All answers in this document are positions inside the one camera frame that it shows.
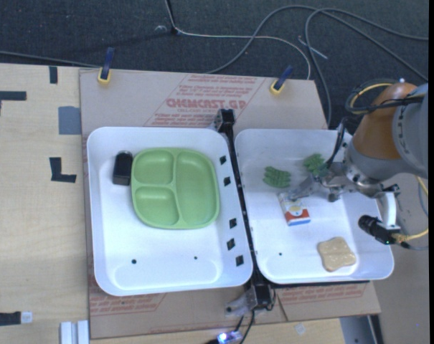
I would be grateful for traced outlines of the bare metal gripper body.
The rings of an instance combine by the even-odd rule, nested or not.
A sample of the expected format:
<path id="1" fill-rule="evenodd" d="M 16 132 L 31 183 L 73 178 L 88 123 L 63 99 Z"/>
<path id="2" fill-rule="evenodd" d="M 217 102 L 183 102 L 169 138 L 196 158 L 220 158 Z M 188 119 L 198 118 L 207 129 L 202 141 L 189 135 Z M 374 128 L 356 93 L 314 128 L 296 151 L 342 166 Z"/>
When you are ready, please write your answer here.
<path id="1" fill-rule="evenodd" d="M 329 190 L 329 202 L 338 201 L 345 193 L 360 193 L 373 199 L 382 193 L 382 184 L 378 180 L 364 175 L 354 166 L 330 166 L 319 176 L 319 182 Z"/>

